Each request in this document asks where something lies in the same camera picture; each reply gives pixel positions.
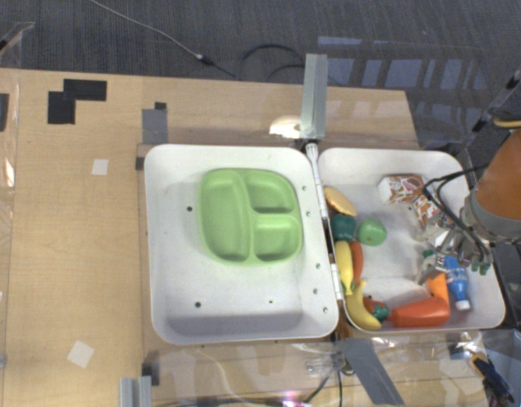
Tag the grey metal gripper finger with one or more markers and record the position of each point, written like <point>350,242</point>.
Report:
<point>428,271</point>
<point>442,256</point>

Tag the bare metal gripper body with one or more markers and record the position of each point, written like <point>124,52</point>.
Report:
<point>464,246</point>

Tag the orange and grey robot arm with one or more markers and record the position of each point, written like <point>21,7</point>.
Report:
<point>504,185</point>

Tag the orange toy cone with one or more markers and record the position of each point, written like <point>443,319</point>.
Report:
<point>439,288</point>

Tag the blue bottle with white cap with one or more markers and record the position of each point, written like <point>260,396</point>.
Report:
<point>457,282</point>

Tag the white plastic tray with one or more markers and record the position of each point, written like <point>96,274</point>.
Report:
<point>396,261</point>
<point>243,303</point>

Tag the orange toy bottle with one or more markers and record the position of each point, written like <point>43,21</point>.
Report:
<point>419,313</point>

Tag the brown patterned packet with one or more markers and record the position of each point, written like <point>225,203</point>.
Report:
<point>428,210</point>

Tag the red toy strawberry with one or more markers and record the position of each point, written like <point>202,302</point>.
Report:
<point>376,308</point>

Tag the green toy apple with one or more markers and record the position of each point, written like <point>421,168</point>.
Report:
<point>371,231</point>

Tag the orange toy carrot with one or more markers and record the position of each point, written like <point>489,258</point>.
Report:
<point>357,261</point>

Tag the yellow banana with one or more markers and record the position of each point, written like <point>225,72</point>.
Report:
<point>359,310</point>

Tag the white carton with brown print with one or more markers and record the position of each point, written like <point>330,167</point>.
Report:
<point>400,188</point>

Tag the yellow toy corn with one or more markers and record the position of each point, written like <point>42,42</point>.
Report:
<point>344,265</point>

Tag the dark green toy pepper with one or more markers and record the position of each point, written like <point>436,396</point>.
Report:
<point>343,227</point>

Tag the tan round biscuit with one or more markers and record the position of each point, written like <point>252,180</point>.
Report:
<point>339,202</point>

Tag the thin black and white rod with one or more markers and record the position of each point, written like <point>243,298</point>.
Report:
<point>320,193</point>

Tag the green divided plate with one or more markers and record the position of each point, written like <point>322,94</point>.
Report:
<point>226,219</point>

